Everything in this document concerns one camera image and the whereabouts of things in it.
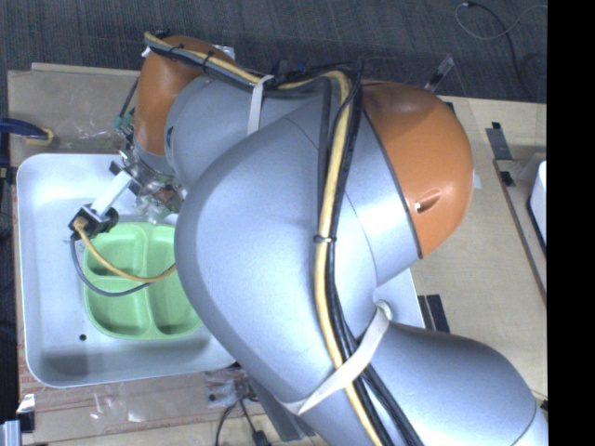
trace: white sink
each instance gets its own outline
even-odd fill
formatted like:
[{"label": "white sink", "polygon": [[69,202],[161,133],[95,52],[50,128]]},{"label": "white sink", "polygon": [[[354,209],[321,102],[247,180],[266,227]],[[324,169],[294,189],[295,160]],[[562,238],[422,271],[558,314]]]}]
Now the white sink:
[{"label": "white sink", "polygon": [[[77,387],[229,366],[233,357],[203,325],[180,338],[125,340],[100,332],[89,319],[68,224],[111,182],[111,161],[119,157],[38,154],[17,173],[25,353],[31,373],[51,387]],[[129,190],[114,208],[121,221],[139,220]],[[176,216],[165,219],[175,222]]]}]

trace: gray carpet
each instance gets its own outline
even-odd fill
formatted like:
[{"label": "gray carpet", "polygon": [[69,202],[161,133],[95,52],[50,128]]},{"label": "gray carpet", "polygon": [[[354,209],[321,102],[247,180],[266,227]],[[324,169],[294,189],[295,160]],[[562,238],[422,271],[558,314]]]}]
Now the gray carpet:
[{"label": "gray carpet", "polygon": [[[459,7],[463,1],[480,4]],[[34,61],[140,68],[145,31],[232,46],[247,68],[363,58],[365,76],[424,85],[450,54],[437,93],[547,101],[548,0],[0,0],[0,117],[7,70]],[[480,37],[502,33],[485,40]],[[464,24],[473,36],[457,22]],[[16,364],[10,250],[2,250],[0,423],[14,414]]]}]

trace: green tray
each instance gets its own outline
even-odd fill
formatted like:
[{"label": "green tray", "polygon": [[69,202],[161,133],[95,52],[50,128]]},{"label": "green tray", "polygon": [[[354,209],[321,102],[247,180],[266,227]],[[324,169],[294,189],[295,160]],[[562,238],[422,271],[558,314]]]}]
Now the green tray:
[{"label": "green tray", "polygon": [[[170,225],[118,223],[94,238],[93,244],[116,267],[141,277],[157,276],[174,263],[174,227]],[[83,271],[103,291],[121,292],[139,285],[112,274],[88,250]],[[95,327],[117,338],[178,338],[202,324],[177,271],[136,293],[118,297],[95,293],[85,285],[85,301]]]}]

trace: white cable strap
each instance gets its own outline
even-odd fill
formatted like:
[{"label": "white cable strap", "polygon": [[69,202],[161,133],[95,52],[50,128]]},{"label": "white cable strap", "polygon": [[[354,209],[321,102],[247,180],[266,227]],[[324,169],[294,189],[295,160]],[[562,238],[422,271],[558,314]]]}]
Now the white cable strap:
[{"label": "white cable strap", "polygon": [[269,74],[263,76],[252,90],[252,102],[250,103],[250,115],[248,117],[248,133],[254,134],[260,128],[260,112],[262,110],[262,96],[264,94],[264,84],[274,76]]},{"label": "white cable strap", "polygon": [[105,191],[91,204],[91,208],[99,216],[104,216],[118,197],[128,188],[131,181],[132,177],[126,171],[122,170],[119,172],[112,179]]},{"label": "white cable strap", "polygon": [[346,387],[368,366],[384,333],[389,328],[389,324],[386,312],[382,308],[377,308],[374,319],[368,325],[364,338],[353,355],[332,372],[305,400],[292,401],[291,403],[280,401],[280,403],[291,413],[301,415],[336,391]]}]

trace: black cable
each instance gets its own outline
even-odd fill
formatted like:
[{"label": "black cable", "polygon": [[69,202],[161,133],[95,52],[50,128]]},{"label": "black cable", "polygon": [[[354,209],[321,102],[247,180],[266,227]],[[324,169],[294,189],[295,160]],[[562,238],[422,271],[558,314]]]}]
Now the black cable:
[{"label": "black cable", "polygon": [[524,82],[524,79],[522,78],[521,70],[519,69],[519,62],[517,60],[517,55],[516,55],[516,52],[514,51],[514,44],[512,43],[512,38],[510,38],[510,35],[508,33],[507,26],[504,24],[504,22],[500,19],[500,17],[494,11],[492,11],[490,8],[486,7],[485,5],[478,4],[477,2],[468,1],[467,8],[472,8],[472,7],[479,7],[482,10],[488,12],[490,15],[492,15],[492,17],[494,17],[494,19],[502,27],[502,30],[504,31],[504,36],[506,36],[506,39],[509,42],[510,54],[512,55],[512,65],[514,66],[514,72],[517,76],[517,79],[519,80],[519,83],[521,84],[522,90],[525,92],[525,95],[530,98],[533,95],[532,95],[531,91],[529,90],[529,88],[527,87],[526,83]]},{"label": "black cable", "polygon": [[244,400],[258,401],[258,399],[254,396],[254,394],[248,393],[248,394],[245,394],[245,395],[241,396],[240,398],[238,398],[232,405],[228,406],[225,409],[225,411],[223,412],[223,415],[221,416],[219,423],[217,425],[217,433],[215,434],[215,446],[219,446],[219,436],[221,434],[221,429],[223,429],[223,423],[225,423],[226,418],[230,415],[230,413],[233,411],[233,409],[237,406],[238,403],[242,407],[242,410],[244,411],[245,419],[248,421],[248,424],[250,425],[250,429],[252,430],[252,440],[257,445],[267,444],[270,446],[264,432],[261,430],[257,431],[257,429],[254,427],[254,424],[252,423],[252,420],[250,419],[250,415],[248,414],[248,411],[245,408]]},{"label": "black cable", "polygon": [[240,406],[242,407],[242,410],[244,411],[245,419],[248,420],[248,423],[250,424],[250,429],[252,429],[252,432],[256,435],[257,429],[252,424],[252,420],[250,419],[250,415],[248,414],[248,411],[245,408],[244,401],[242,400],[242,398],[240,398]]},{"label": "black cable", "polygon": [[228,406],[223,412],[223,415],[219,420],[219,424],[217,425],[217,433],[215,433],[215,446],[219,446],[219,435],[221,434],[221,429],[223,428],[223,423],[225,423],[225,419],[230,415],[230,413],[235,408],[235,405],[237,405],[239,401],[240,399],[236,400],[231,406]]},{"label": "black cable", "polygon": [[76,255],[76,240],[74,235],[71,236],[71,255],[73,257],[74,268],[76,269],[76,273],[78,274],[79,278],[86,284],[86,286],[99,295],[105,295],[106,297],[120,297],[122,295],[130,295],[144,289],[147,286],[150,286],[152,282],[145,282],[141,285],[128,289],[127,291],[121,291],[119,293],[111,293],[109,291],[103,291],[99,289],[93,282],[91,282],[87,276],[84,274],[83,269],[81,268],[80,263],[78,262],[78,256]]},{"label": "black cable", "polygon": [[310,66],[308,68],[309,72],[313,72],[313,71],[320,71],[320,70],[328,70],[330,68],[336,70],[338,68],[340,68],[341,66],[346,66],[346,67],[351,67],[355,64],[355,61],[349,59],[349,60],[345,60],[345,61],[338,61],[335,63],[326,63],[326,64],[319,64],[317,66]]},{"label": "black cable", "polygon": [[217,64],[208,61],[208,58],[200,58],[193,53],[185,51],[183,48],[159,45],[148,40],[147,38],[145,38],[144,43],[151,49],[151,51],[160,56],[181,61],[195,70],[201,71],[205,74],[214,75],[218,79],[222,79],[236,87],[249,90],[252,90],[254,87],[252,82],[246,80],[241,75],[219,67]]},{"label": "black cable", "polygon": [[120,110],[120,113],[118,114],[120,117],[124,117],[126,115],[126,109],[128,109],[128,105],[130,104],[130,101],[132,100],[132,97],[134,96],[134,92],[137,90],[138,85],[139,85],[139,79],[137,78],[134,80],[134,84],[128,91],[126,100],[124,101],[124,105],[122,106],[122,110]]},{"label": "black cable", "polygon": [[[353,82],[353,89],[351,91],[350,97],[345,101],[344,106],[348,104],[352,99],[353,101],[353,109],[352,114],[350,115],[350,126],[348,129],[347,141],[341,161],[341,167],[339,171],[339,179],[337,181],[337,193],[336,198],[334,200],[334,207],[331,219],[331,229],[329,232],[329,237],[331,240],[335,240],[337,238],[337,228],[338,228],[338,220],[340,215],[340,209],[342,205],[342,201],[345,195],[345,189],[347,185],[347,178],[350,171],[350,163],[352,154],[355,147],[355,140],[357,137],[357,128],[359,127],[360,119],[361,119],[361,104],[362,104],[362,90],[361,90],[361,75],[363,73],[363,64],[360,63],[359,69],[356,73],[356,77]],[[327,302],[329,305],[329,313],[331,318],[331,323],[333,327],[333,332],[335,338],[337,340],[337,344],[339,350],[341,352],[341,356],[344,360],[350,357],[355,349],[357,348],[357,343],[349,329],[349,326],[345,322],[342,308],[340,306],[340,301],[338,299],[338,292],[337,287],[335,284],[335,247],[336,244],[331,242],[329,246],[328,254],[327,254],[327,262],[326,262],[326,273],[325,273],[325,284],[326,284],[326,297]],[[365,383],[370,387],[370,390],[374,393],[377,400],[382,404],[385,410],[389,413],[394,425],[403,435],[405,442],[407,445],[414,446],[414,445],[421,445],[421,439],[419,438],[418,434],[413,429],[413,426],[408,421],[406,416],[404,415],[403,411],[399,407],[396,400],[392,397],[386,386],[382,383],[381,379],[377,375],[376,371],[373,369],[371,365],[368,365],[366,369],[364,369],[363,374],[361,377],[358,377],[354,382],[354,387],[362,404],[368,414],[370,421],[372,422],[380,440],[383,444],[391,445],[392,440],[389,434],[386,432],[384,425],[382,424],[381,420],[377,416],[376,409],[374,405],[372,405],[371,401],[369,400],[369,396],[367,395],[367,390],[364,387]]]}]

